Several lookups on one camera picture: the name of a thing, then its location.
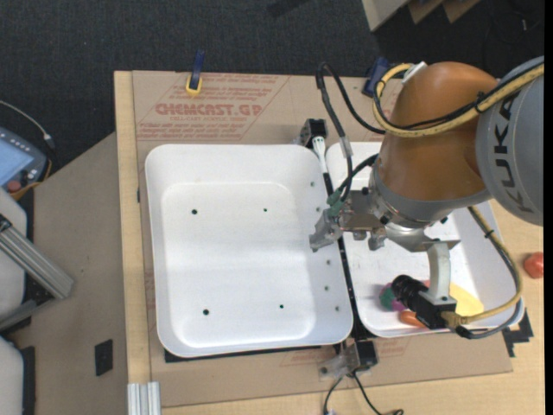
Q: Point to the thin black and white rod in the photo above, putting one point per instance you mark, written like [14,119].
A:
[347,275]

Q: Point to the brown cardboard board, red print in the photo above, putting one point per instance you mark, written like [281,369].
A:
[216,115]

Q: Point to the red-orange toy food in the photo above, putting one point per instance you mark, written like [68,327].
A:
[535,265]

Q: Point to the black cylinder on white bracket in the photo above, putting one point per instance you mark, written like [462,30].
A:
[425,307]

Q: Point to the green and purple toy vegetable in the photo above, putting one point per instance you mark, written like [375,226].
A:
[387,297]

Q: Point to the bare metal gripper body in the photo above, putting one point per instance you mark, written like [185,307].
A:
[362,217]

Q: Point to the orange toy carrot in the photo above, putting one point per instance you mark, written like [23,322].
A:
[409,318]

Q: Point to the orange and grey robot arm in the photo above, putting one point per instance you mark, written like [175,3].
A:
[436,145]

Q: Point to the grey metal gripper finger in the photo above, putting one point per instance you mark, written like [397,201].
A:
[376,239]
[324,231]

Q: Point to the white plastic tray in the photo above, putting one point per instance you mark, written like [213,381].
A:
[371,270]
[242,253]

